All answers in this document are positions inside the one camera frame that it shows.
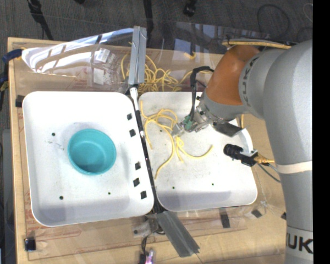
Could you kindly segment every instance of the white tray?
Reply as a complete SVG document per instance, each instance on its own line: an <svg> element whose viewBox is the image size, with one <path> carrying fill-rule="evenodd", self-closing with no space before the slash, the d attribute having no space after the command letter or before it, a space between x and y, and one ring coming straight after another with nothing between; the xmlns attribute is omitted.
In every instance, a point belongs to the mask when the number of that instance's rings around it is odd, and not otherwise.
<svg viewBox="0 0 330 264"><path fill-rule="evenodd" d="M155 114L161 108L169 108L175 111L179 121L189 114L192 104L191 92L148 92L140 97L140 101L143 101L145 116ZM147 128L153 146L151 150L147 145L154 175L172 149L169 136L160 129L153 123L149 123ZM202 159L182 155L184 163L175 155L160 170L155 186L164 208L170 211L202 210L248 205L255 201L257 187L251 168L223 153L226 144L241 146L245 151L253 150L246 129L231 138L208 126L198 133L185 133L181 138L185 150L191 155L199 156L211 145L214 148Z"/></svg>
<svg viewBox="0 0 330 264"><path fill-rule="evenodd" d="M38 222L54 227L151 211L154 198L128 97L114 92L33 92L24 98L23 114L31 206ZM86 128L106 133L115 144L115 164L103 174L82 174L69 162L68 141ZM136 135L131 137L130 130Z"/></svg>

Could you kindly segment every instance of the orange cylinder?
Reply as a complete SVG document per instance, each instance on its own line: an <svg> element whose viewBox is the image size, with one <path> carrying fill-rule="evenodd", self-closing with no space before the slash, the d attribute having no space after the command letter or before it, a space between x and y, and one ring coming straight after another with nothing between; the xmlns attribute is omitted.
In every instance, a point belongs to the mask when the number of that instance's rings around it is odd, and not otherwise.
<svg viewBox="0 0 330 264"><path fill-rule="evenodd" d="M238 81L245 64L259 50L249 45L236 45L227 50L216 66L206 87L206 95L214 102L223 105L242 105Z"/></svg>

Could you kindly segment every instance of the wooden table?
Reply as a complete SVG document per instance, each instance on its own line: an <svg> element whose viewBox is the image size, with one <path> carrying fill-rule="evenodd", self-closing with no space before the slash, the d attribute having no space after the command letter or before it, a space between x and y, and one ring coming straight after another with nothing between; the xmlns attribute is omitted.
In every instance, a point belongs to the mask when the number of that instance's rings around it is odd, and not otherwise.
<svg viewBox="0 0 330 264"><path fill-rule="evenodd" d="M21 47L42 47L58 44L57 41L8 38L8 51ZM159 50L147 54L159 56ZM163 51L164 69L169 59L178 52ZM221 55L198 53L194 64L215 67ZM13 191L17 263L138 263L140 239L132 236L130 228L140 220L123 219L96 222L75 227L44 228L31 214L27 161L22 109L16 106L17 96L25 96L36 90L78 90L64 77L43 76L29 72L19 59L9 62L10 123L13 146ZM245 125L252 137L254 148L272 158L265 123L251 115L245 116ZM223 229L214 223L218 211L188 213L182 215L184 224L200 247L200 253L180 258L166 236L149 238L147 249L156 252L156 263L283 263L285 248L285 210L281 185L273 181L258 167L252 168L258 188L258 198L250 206L228 208L232 227ZM262 216L251 213L258 209ZM25 251L24 239L36 238L37 250Z"/></svg>

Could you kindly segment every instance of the gray floor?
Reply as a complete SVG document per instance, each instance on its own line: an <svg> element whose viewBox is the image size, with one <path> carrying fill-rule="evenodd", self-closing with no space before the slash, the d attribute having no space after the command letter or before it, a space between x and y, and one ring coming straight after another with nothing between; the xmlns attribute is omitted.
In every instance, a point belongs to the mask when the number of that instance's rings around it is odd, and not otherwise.
<svg viewBox="0 0 330 264"><path fill-rule="evenodd" d="M114 29L143 25L142 0L39 0L55 40L74 40ZM182 10L185 0L152 0L153 20L181 21L265 32L275 40L301 42L312 38L313 0L198 0L191 18ZM0 73L7 37L46 39L26 0L0 0ZM9 128L8 99L0 112L0 141ZM0 202L3 201L3 165L0 160ZM0 208L0 246L4 218Z"/></svg>

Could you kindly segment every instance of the blue bowl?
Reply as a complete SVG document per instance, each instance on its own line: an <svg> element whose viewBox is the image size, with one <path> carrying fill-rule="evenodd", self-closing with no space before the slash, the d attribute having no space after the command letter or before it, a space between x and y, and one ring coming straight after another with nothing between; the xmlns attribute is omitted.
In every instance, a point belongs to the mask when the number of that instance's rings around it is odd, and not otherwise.
<svg viewBox="0 0 330 264"><path fill-rule="evenodd" d="M87 175L105 173L116 160L114 142L96 129L84 129L75 133L68 143L67 153L74 168Z"/></svg>

